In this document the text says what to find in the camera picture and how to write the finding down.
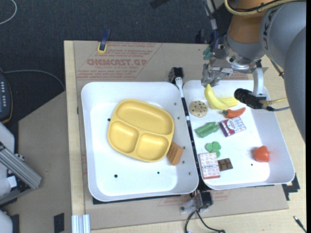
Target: white cable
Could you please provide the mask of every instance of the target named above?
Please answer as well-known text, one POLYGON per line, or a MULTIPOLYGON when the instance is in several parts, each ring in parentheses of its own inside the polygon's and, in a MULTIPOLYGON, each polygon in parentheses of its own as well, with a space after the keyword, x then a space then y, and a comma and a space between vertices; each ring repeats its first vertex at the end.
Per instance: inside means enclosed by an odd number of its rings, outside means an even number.
POLYGON ((9 20, 11 20, 11 19, 16 15, 16 12, 17 12, 17 4, 16 4, 16 2, 15 2, 14 0, 10 0, 10 1, 14 4, 14 6, 15 6, 15 11, 14 11, 14 13, 11 15, 10 18, 6 19, 5 21, 0 22, 0 25, 1 25, 1 24, 4 24, 4 23, 6 23, 6 22, 8 22, 9 20))

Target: small package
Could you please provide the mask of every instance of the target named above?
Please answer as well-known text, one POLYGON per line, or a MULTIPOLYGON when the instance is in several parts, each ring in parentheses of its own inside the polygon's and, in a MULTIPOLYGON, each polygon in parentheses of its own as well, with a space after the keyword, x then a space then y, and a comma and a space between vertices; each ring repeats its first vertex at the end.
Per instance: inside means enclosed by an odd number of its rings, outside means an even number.
POLYGON ((204 180, 220 177, 216 153, 201 153, 199 154, 199 160, 204 180))
POLYGON ((220 123, 220 128, 226 137, 246 130, 246 127, 239 116, 222 121, 220 123))

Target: yellow divided tray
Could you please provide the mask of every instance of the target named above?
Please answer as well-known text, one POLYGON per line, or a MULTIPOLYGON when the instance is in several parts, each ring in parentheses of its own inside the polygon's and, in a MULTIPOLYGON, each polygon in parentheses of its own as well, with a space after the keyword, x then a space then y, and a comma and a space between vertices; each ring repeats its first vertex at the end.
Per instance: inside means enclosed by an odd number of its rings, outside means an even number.
POLYGON ((134 99, 121 101, 110 119, 111 147, 145 162, 163 159, 172 142, 174 120, 165 110, 134 99))

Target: black device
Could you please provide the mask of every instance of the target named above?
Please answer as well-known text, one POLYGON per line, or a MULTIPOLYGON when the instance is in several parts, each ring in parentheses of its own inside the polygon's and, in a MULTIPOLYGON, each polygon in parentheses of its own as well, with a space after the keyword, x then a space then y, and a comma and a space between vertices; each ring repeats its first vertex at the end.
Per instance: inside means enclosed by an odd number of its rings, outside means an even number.
POLYGON ((0 73, 0 122, 6 123, 12 115, 12 93, 5 76, 0 73))

